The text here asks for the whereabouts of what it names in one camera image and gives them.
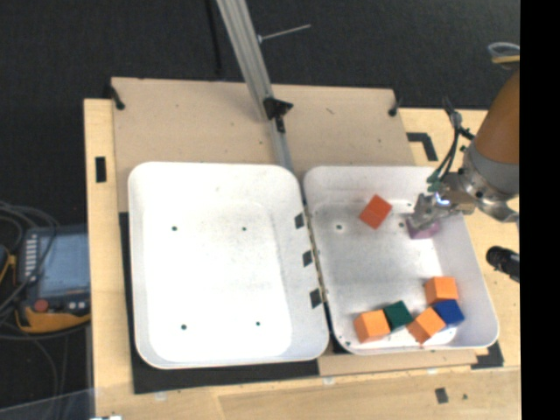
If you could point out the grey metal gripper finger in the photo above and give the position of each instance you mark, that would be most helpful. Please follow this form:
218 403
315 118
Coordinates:
436 212
421 210

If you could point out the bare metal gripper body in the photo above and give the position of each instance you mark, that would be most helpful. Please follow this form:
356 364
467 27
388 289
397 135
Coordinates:
459 193

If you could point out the purple cube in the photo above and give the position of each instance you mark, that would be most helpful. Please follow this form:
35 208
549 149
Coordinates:
423 232

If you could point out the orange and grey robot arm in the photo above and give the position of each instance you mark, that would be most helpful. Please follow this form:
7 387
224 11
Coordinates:
501 125

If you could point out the red-orange cube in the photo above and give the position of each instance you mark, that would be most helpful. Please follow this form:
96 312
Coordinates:
375 212

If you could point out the white plastic tray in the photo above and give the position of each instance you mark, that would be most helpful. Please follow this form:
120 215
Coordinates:
376 265
219 269

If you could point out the orange cube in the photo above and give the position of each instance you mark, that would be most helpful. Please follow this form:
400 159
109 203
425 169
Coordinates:
426 324
372 325
441 289

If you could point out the blue cube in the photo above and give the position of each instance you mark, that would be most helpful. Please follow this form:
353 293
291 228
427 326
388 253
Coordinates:
450 311

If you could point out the green cube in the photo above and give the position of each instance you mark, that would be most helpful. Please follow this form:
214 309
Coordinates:
398 315

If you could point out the pale brown flat board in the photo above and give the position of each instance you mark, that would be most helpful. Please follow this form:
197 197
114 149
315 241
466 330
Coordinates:
197 121

